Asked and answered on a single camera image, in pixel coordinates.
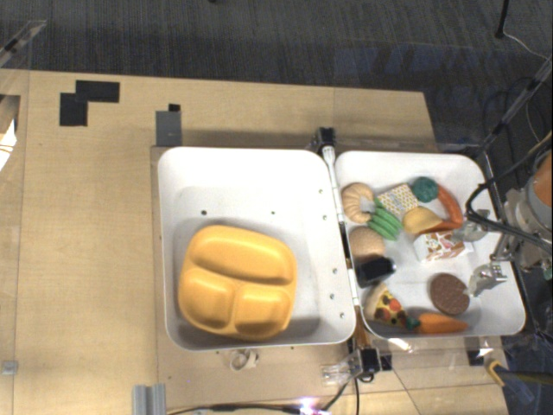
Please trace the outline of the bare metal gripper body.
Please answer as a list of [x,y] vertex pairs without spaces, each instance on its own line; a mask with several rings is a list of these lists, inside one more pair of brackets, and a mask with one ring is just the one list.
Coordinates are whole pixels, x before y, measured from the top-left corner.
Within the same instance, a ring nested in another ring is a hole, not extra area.
[[[540,237],[541,223],[534,206],[537,197],[529,187],[511,189],[504,205],[505,224],[533,237]],[[519,270],[530,271],[541,265],[541,249],[521,237],[504,233],[491,255],[492,260],[511,261]]]

